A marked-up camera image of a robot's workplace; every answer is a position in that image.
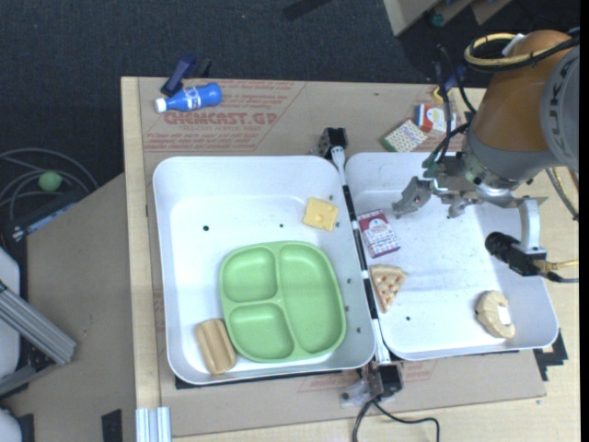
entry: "black carpet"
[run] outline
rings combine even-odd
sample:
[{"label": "black carpet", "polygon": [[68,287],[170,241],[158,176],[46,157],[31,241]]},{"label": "black carpet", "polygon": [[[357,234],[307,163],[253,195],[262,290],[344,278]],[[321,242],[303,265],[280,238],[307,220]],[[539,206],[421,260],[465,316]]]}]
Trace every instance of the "black carpet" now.
[{"label": "black carpet", "polygon": [[[169,76],[193,52],[211,77],[426,83],[436,44],[459,63],[483,34],[579,26],[580,0],[514,0],[482,27],[467,8],[398,38],[382,0],[0,0],[0,13],[0,154],[58,151],[103,184],[122,172],[122,76]],[[0,191],[23,171],[0,159]]]}]

